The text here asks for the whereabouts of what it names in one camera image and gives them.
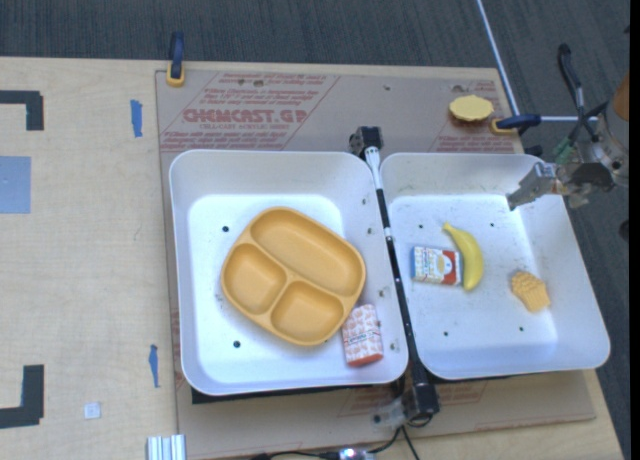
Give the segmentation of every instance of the yellow banana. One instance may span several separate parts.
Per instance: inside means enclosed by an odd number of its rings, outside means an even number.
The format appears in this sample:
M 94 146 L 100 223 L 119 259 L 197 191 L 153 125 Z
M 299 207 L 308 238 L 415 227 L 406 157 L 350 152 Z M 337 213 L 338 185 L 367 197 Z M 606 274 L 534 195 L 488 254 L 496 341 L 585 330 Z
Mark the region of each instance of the yellow banana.
M 462 254 L 462 287 L 469 291 L 478 285 L 484 272 L 480 246 L 470 233 L 453 227 L 449 222 L 445 222 L 442 229 L 451 235 Z

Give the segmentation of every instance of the gray carpet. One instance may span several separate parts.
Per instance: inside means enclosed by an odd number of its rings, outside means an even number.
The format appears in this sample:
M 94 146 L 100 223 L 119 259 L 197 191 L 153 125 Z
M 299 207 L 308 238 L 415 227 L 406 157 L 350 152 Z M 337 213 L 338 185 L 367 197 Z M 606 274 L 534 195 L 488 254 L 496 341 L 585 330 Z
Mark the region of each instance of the gray carpet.
M 572 115 L 556 63 L 566 42 L 587 108 L 629 67 L 630 0 L 482 0 L 522 113 Z M 0 0 L 0 55 L 164 59 L 182 30 L 190 60 L 495 67 L 476 0 Z M 549 156 L 570 128 L 523 137 Z M 629 252 L 618 236 L 626 190 L 597 195 L 572 222 L 612 339 L 598 370 L 631 458 Z

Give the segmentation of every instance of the divided plate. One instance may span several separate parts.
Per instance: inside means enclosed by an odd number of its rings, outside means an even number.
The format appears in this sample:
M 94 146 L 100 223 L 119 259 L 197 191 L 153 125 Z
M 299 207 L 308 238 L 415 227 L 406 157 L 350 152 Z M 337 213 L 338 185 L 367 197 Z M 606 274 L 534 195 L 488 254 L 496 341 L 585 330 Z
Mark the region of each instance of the divided plate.
M 225 296 L 250 320 L 294 344 L 329 339 L 358 300 L 358 251 L 310 217 L 285 207 L 260 213 L 222 266 Z

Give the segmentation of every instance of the toy food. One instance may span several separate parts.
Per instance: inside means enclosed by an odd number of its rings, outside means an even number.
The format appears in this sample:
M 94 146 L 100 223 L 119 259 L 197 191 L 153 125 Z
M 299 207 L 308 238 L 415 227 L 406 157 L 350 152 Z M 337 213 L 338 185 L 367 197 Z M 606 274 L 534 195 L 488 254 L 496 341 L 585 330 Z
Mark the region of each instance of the toy food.
M 456 119 L 473 122 L 489 117 L 493 113 L 493 104 L 483 97 L 463 96 L 451 101 L 449 111 Z
M 475 288 L 484 273 L 484 259 L 476 239 L 467 231 L 453 227 L 449 222 L 442 226 L 462 254 L 462 287 L 467 291 Z
M 294 344 L 336 333 L 364 286 L 360 253 L 294 209 L 266 209 L 247 225 L 222 265 L 227 299 L 247 318 Z
M 538 312 L 551 305 L 546 284 L 532 273 L 517 272 L 511 278 L 511 291 L 530 312 Z
M 380 326 L 372 304 L 351 311 L 342 325 L 342 340 L 349 366 L 362 366 L 383 357 Z
M 460 253 L 415 246 L 411 250 L 411 278 L 417 282 L 460 284 Z

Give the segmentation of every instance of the black tape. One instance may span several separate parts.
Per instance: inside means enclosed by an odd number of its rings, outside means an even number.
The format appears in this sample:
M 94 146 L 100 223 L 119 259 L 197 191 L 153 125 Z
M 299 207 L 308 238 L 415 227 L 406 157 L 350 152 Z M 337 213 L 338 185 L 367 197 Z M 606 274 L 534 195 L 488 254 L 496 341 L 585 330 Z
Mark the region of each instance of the black tape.
M 0 428 L 34 426 L 44 417 L 44 366 L 22 369 L 22 400 L 19 407 L 0 409 Z
M 391 227 L 389 212 L 387 211 L 387 203 L 384 199 L 384 191 L 382 188 L 378 188 L 376 190 L 376 194 L 378 195 L 378 207 L 380 208 L 380 214 L 382 215 L 382 226 L 385 228 Z
M 44 105 L 37 90 L 0 90 L 0 104 L 24 104 L 27 107 L 27 131 L 44 130 Z

